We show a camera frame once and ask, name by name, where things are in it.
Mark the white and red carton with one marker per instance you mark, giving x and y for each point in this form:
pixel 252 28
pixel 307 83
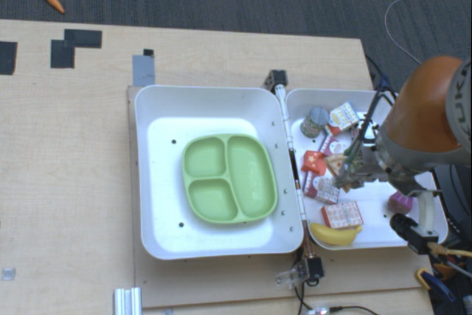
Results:
pixel 321 190

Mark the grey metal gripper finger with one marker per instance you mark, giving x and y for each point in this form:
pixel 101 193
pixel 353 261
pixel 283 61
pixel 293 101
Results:
pixel 341 179
pixel 346 164

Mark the yellow banana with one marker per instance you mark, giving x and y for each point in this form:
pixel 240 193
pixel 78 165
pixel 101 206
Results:
pixel 333 235

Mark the grey and green can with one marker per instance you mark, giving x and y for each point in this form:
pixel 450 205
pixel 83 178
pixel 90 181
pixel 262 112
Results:
pixel 313 121

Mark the orange and white carton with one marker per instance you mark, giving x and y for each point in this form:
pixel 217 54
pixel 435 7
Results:
pixel 343 214

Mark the red carton with star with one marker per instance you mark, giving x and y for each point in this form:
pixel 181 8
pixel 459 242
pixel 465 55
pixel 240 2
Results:
pixel 313 162

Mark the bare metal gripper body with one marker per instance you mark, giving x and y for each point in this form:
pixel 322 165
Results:
pixel 370 166

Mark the pink cupcake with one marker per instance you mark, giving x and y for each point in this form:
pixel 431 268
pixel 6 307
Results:
pixel 400 203

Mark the orange carrot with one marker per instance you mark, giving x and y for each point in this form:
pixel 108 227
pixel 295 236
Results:
pixel 53 0

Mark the thin black and white rod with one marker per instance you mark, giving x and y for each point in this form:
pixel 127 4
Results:
pixel 293 155

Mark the tan toy sandwich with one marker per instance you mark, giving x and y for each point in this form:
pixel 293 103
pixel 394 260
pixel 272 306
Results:
pixel 335 163

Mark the green divided plate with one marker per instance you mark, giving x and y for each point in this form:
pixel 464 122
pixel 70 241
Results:
pixel 243 177

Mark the white plastic tray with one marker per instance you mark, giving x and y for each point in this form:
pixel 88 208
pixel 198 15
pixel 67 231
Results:
pixel 372 236
pixel 166 232

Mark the pink and white carton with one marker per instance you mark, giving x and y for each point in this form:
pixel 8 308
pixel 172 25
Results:
pixel 333 145

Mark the black cylinder on white bracket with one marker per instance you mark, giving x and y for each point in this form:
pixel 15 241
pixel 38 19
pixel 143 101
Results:
pixel 413 230

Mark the white and yellow carton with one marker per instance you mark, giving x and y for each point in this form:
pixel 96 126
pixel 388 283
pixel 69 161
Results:
pixel 344 116

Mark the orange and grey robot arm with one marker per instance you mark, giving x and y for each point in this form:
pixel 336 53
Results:
pixel 420 114

